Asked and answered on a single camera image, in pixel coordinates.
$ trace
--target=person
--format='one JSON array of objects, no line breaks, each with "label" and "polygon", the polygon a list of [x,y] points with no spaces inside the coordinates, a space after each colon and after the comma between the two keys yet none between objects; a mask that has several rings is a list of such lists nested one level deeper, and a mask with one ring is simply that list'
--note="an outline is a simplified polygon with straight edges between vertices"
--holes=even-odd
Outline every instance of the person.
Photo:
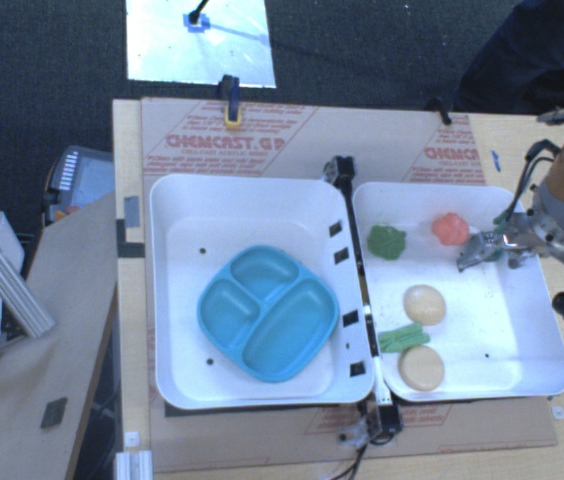
[{"label": "person", "polygon": [[524,0],[475,56],[453,110],[541,114],[564,108],[564,0]]}]

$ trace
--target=jeans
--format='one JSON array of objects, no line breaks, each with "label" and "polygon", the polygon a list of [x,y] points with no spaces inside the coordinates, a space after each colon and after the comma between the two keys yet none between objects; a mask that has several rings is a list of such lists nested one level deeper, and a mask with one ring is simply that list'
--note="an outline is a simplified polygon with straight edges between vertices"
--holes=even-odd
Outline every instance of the jeans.
[{"label": "jeans", "polygon": [[564,0],[524,0],[454,92],[465,112],[539,114],[564,106]]}]

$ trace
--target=blue marking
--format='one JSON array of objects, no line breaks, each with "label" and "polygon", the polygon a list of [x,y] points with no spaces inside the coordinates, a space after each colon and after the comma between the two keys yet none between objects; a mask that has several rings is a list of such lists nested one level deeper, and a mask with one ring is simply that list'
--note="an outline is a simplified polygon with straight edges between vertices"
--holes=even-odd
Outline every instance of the blue marking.
[{"label": "blue marking", "polygon": [[211,28],[211,20],[209,20],[209,17],[206,14],[200,14],[200,18],[198,19],[198,22],[197,22],[196,25],[193,25],[191,23],[191,21],[189,20],[188,14],[184,14],[183,18],[184,18],[184,26],[186,27],[186,29],[189,32],[193,32],[194,34],[200,33],[200,32],[202,32],[204,34],[205,30],[208,30],[208,29]]},{"label": "blue marking", "polygon": [[494,150],[491,150],[491,156],[493,157],[493,163],[495,164],[495,169],[498,172],[500,172],[501,171],[500,162],[498,161],[500,157],[498,156],[498,154]]}]

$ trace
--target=beige round toy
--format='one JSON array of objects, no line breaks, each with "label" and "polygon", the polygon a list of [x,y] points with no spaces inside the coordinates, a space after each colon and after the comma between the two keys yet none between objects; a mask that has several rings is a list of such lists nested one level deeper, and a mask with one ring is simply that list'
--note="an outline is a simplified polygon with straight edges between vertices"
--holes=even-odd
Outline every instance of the beige round toy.
[{"label": "beige round toy", "polygon": [[406,350],[398,360],[404,382],[418,391],[432,391],[444,379],[444,363],[432,348],[418,345]]},{"label": "beige round toy", "polygon": [[435,325],[446,315],[446,303],[442,294],[432,286],[416,284],[404,294],[404,310],[414,322]]}]

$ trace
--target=blue divided plate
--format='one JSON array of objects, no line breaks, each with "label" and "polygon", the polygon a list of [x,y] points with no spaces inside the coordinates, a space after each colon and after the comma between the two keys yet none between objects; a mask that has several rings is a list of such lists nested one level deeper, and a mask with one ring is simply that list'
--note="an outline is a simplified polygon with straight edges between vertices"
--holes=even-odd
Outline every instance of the blue divided plate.
[{"label": "blue divided plate", "polygon": [[235,364],[266,382],[300,372],[339,315],[333,292],[301,263],[257,245],[218,272],[198,301],[200,327]]}]

